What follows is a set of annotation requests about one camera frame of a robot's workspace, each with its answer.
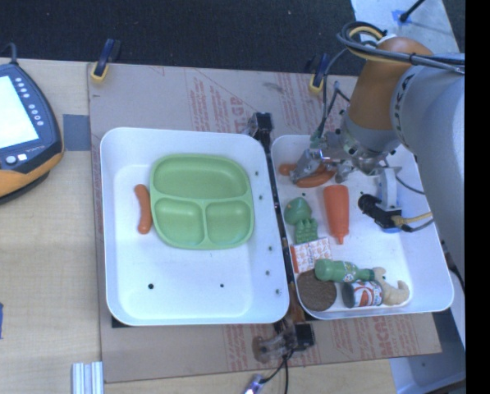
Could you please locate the white plastic tray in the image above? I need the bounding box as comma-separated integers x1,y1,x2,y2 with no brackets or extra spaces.
99,126,291,327
270,134,456,322

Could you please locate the black block with thin wires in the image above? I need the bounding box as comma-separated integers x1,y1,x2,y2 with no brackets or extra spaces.
291,322,316,350
247,112,276,140

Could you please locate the red and white can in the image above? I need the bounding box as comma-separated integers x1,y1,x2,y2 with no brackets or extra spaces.
341,280,384,309

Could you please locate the orange sausage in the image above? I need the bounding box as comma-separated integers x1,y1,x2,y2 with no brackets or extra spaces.
295,171,337,190
134,183,153,236

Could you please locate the brown round biscuit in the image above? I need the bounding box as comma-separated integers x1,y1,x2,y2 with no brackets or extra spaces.
295,268,338,313

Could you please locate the green divided plate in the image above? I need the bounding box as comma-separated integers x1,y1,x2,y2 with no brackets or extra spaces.
148,153,255,250

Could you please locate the brown cardboard board red print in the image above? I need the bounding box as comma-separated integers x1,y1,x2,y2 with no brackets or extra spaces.
86,62,443,385

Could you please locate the black cylinder on white bracket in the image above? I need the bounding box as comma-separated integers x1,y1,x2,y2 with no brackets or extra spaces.
357,167,404,234

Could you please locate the orange and white carton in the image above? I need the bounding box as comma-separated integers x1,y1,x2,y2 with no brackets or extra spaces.
289,236,333,275

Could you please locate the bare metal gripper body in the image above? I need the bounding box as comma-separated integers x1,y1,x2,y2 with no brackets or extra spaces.
307,131,396,176

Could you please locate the thin black rod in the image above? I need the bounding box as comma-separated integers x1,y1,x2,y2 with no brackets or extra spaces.
263,136,300,320

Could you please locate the green bottle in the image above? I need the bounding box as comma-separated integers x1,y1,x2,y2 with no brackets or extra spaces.
314,259,377,284

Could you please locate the orange carrot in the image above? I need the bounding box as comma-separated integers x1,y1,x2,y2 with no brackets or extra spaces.
323,184,350,245

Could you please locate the green broccoli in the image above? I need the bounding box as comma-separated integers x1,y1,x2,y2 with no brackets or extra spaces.
283,195,319,245

